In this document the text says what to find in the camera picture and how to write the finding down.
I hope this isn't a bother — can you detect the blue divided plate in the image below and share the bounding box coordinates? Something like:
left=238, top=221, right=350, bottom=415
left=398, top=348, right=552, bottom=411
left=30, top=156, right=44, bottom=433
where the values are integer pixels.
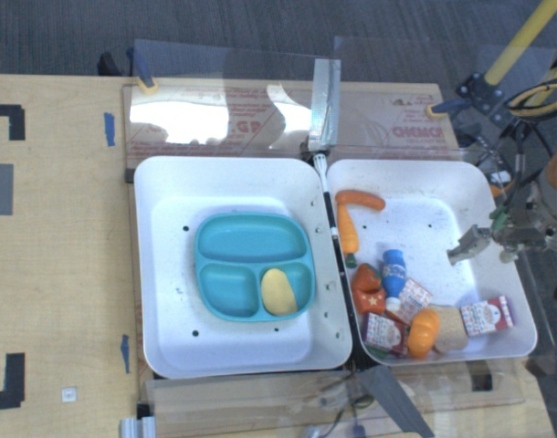
left=194, top=212, right=317, bottom=323

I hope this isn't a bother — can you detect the yellow potato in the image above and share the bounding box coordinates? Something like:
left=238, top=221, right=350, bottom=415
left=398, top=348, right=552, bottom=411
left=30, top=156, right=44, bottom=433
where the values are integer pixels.
left=260, top=267, right=300, bottom=318

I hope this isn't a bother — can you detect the tan bread slice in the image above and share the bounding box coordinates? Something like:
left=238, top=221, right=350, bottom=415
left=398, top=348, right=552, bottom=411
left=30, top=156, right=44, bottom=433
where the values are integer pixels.
left=426, top=304, right=469, bottom=355

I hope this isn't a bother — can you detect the orange carrot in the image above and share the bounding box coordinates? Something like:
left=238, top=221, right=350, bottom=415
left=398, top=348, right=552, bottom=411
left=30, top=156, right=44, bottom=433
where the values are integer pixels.
left=336, top=203, right=361, bottom=269

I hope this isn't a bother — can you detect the white and maroon carton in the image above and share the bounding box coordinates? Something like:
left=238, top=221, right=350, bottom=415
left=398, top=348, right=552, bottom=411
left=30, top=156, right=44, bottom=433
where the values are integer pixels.
left=459, top=295, right=516, bottom=339
left=361, top=311, right=410, bottom=358

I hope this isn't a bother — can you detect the thin black and white rod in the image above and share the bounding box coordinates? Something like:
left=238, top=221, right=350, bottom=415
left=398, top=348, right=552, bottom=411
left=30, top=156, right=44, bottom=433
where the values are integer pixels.
left=311, top=152, right=361, bottom=333

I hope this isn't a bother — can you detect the orange bread roll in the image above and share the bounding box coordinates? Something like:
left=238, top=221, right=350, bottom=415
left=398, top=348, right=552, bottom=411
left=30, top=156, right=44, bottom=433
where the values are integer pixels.
left=405, top=308, right=441, bottom=360

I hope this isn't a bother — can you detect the blue bottle with white cap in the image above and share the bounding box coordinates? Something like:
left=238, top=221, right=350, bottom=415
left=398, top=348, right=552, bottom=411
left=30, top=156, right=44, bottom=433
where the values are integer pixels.
left=381, top=248, right=408, bottom=312

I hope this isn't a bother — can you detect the orange sausage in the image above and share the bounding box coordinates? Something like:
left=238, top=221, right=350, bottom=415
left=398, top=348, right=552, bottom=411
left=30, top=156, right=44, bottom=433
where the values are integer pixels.
left=334, top=189, right=387, bottom=213

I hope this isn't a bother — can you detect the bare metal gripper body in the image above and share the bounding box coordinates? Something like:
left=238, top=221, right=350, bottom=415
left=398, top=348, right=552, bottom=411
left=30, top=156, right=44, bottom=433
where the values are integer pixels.
left=489, top=203, right=557, bottom=251

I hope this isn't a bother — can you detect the white plastic tray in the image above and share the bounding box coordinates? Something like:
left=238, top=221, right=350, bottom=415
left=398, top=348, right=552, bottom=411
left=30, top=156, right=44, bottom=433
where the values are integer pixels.
left=132, top=155, right=353, bottom=380
left=326, top=158, right=539, bottom=367

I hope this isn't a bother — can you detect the white carton with red print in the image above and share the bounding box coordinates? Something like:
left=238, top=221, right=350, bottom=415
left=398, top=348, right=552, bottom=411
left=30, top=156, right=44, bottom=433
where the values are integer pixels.
left=387, top=277, right=434, bottom=327

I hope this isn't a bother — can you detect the red box with yellow star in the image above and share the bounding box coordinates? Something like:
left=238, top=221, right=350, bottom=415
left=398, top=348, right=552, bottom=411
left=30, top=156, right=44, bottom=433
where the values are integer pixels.
left=353, top=287, right=388, bottom=316

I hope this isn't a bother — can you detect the brown cardboard board red print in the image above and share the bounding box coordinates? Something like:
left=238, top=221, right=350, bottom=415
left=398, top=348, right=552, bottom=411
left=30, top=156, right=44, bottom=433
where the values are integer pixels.
left=121, top=82, right=526, bottom=409

